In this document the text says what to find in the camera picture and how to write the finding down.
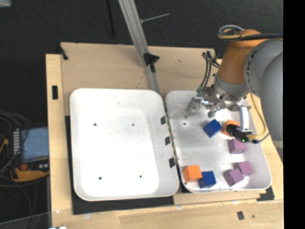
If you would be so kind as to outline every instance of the block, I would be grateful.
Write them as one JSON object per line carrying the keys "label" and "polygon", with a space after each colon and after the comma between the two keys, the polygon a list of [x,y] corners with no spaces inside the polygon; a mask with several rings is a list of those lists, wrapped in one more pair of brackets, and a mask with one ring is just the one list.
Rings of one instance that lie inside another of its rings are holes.
{"label": "block", "polygon": [[235,168],[234,170],[227,172],[224,175],[224,178],[225,178],[226,182],[228,183],[228,185],[231,187],[231,186],[235,185],[236,183],[242,181],[244,179],[244,176],[239,168]]}
{"label": "block", "polygon": [[209,137],[212,137],[216,132],[220,131],[222,126],[220,123],[214,119],[205,125],[203,130],[208,134]]}
{"label": "block", "polygon": [[200,188],[212,187],[216,184],[216,179],[213,171],[201,172],[202,178],[198,181]]}
{"label": "block", "polygon": [[194,182],[202,178],[199,165],[187,166],[183,170],[185,182]]}
{"label": "block", "polygon": [[227,120],[227,122],[223,125],[223,127],[221,129],[222,134],[230,136],[230,134],[226,131],[227,126],[230,125],[230,124],[240,126],[240,124],[238,122],[234,121],[234,120]]}
{"label": "block", "polygon": [[253,173],[253,168],[249,161],[239,162],[234,167],[239,168],[244,176],[249,176]]}
{"label": "block", "polygon": [[241,154],[246,150],[245,143],[238,141],[236,138],[229,140],[228,145],[230,154]]}

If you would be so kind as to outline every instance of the white tray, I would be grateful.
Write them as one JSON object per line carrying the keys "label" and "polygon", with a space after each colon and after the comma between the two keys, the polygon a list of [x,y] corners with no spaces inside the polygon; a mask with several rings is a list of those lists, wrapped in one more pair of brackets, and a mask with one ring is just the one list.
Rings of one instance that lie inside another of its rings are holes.
{"label": "white tray", "polygon": [[[246,150],[242,154],[230,154],[228,140],[232,139],[231,137],[220,131],[209,137],[203,130],[203,127],[213,119],[221,125],[228,119],[240,122],[239,112],[223,109],[216,112],[215,117],[209,118],[208,111],[202,106],[197,113],[185,118],[184,111],[192,97],[196,97],[195,91],[173,91],[168,93],[165,99],[179,170],[185,188],[193,193],[268,188],[272,177],[261,144],[246,143]],[[239,104],[248,105],[246,100],[242,100]],[[257,134],[250,113],[249,117],[250,129],[253,130],[253,134]],[[249,161],[254,173],[229,187],[224,179],[224,172],[232,170],[234,163],[242,161]],[[210,188],[200,188],[198,182],[186,183],[183,170],[189,165],[199,165],[202,172],[213,171],[216,184]]]}
{"label": "white tray", "polygon": [[71,94],[70,108],[73,180],[79,197],[154,198],[178,190],[160,95],[151,90],[82,88]]}

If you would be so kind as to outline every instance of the red button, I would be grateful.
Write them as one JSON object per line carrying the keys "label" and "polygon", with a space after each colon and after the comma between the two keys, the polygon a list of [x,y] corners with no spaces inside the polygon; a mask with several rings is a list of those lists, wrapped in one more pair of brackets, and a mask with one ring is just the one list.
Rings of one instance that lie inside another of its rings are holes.
{"label": "red button", "polygon": [[22,165],[20,166],[20,170],[22,170],[22,171],[26,171],[26,170],[28,170],[28,169],[29,169],[28,164],[22,164]]}

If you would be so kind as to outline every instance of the blue box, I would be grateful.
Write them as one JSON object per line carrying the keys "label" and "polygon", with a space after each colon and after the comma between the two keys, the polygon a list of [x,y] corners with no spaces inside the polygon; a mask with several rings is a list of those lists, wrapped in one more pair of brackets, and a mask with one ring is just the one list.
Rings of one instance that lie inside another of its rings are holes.
{"label": "blue box", "polygon": [[212,187],[216,184],[216,179],[213,171],[204,171],[201,172],[202,178],[198,181],[199,187]]}
{"label": "blue box", "polygon": [[209,137],[212,137],[216,132],[220,131],[221,129],[222,129],[222,126],[216,119],[210,121],[203,128],[203,130],[208,134]]}

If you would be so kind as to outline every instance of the black mat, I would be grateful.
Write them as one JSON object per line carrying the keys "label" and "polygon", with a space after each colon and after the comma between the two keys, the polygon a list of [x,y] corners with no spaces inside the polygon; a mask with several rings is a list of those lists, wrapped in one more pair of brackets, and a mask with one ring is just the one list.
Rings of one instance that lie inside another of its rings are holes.
{"label": "black mat", "polygon": [[162,198],[124,199],[124,200],[115,200],[115,201],[86,201],[81,199],[75,193],[73,186],[70,116],[65,117],[65,122],[66,122],[66,133],[67,133],[72,206],[73,206],[74,215],[102,212],[108,210],[149,208],[149,207],[173,205],[172,196],[162,197]]}

